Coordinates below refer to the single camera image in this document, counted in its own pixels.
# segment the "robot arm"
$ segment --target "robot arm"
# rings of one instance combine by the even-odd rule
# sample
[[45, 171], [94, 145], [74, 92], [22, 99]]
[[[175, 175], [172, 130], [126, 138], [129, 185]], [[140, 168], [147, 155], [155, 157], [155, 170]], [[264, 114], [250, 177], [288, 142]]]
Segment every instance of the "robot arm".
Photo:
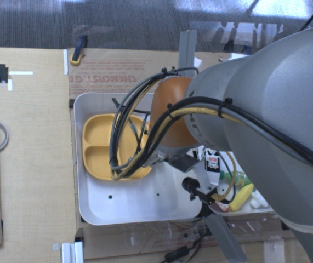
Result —
[[126, 96], [121, 117], [160, 79], [148, 141], [124, 167], [114, 156], [123, 120], [113, 125], [113, 179], [197, 145], [232, 151], [313, 262], [313, 28], [193, 78], [169, 71], [147, 79]]

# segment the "green object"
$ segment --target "green object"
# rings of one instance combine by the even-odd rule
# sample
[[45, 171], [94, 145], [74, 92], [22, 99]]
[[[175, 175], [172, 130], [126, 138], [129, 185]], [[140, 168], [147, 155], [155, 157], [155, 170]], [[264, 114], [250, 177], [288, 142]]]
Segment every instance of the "green object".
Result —
[[[228, 181], [231, 181], [232, 178], [229, 175], [228, 172], [226, 171], [220, 171], [220, 179], [225, 179]], [[245, 173], [242, 173], [240, 171], [237, 171], [236, 177], [235, 177], [235, 185], [236, 186], [245, 186], [251, 184], [251, 181], [249, 180], [249, 178], [246, 176]]]

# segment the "yellow divided tray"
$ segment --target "yellow divided tray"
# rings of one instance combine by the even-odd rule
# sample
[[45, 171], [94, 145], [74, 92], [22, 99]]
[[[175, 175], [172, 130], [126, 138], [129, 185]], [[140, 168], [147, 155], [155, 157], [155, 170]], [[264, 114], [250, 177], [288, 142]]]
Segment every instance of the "yellow divided tray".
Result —
[[[109, 165], [109, 145], [112, 121], [115, 114], [100, 114], [90, 117], [83, 127], [82, 133], [82, 153], [83, 162], [86, 170], [95, 178], [103, 180], [111, 179], [111, 169]], [[136, 129], [140, 132], [143, 119], [138, 116], [131, 115], [131, 120], [135, 124]], [[141, 147], [145, 146], [147, 135], [143, 135]], [[117, 159], [119, 164], [124, 164], [128, 158], [134, 156], [137, 147], [137, 141], [132, 132], [129, 122], [126, 123], [122, 133], [119, 148], [117, 151]], [[135, 180], [145, 177], [151, 170], [151, 167], [140, 168], [128, 178], [121, 180]]]

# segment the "white sink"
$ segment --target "white sink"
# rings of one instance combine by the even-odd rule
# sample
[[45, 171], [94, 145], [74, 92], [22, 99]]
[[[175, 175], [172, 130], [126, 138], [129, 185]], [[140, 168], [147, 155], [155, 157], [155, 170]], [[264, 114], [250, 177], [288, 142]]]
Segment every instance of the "white sink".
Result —
[[[92, 177], [85, 169], [82, 158], [82, 130], [92, 116], [115, 113], [112, 98], [118, 102], [123, 93], [85, 93], [73, 107], [75, 114], [77, 179], [79, 211], [82, 218], [92, 225], [181, 220], [196, 217], [202, 203], [191, 200], [181, 183], [195, 174], [182, 173], [167, 163], [159, 163], [139, 180], [106, 181]], [[146, 94], [137, 109], [149, 110], [153, 94]]]

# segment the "black bracket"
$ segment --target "black bracket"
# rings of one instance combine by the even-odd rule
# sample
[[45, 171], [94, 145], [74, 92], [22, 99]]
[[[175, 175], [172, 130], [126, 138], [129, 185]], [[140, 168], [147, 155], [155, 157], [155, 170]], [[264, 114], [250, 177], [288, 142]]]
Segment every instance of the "black bracket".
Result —
[[188, 191], [189, 193], [193, 194], [194, 196], [198, 196], [199, 200], [201, 200], [203, 203], [210, 205], [214, 202], [214, 199], [211, 197], [213, 194], [217, 193], [217, 188], [212, 189], [208, 193], [203, 193], [198, 190], [200, 188], [200, 183], [198, 180], [186, 177], [182, 181], [182, 187], [184, 190]]
[[9, 79], [9, 68], [5, 64], [0, 64], [0, 83], [5, 81], [8, 82]]
[[87, 43], [88, 43], [88, 36], [81, 35], [76, 44], [75, 51], [72, 53], [70, 57], [70, 63], [72, 65], [79, 65], [79, 63], [81, 62], [81, 49], [86, 48]]

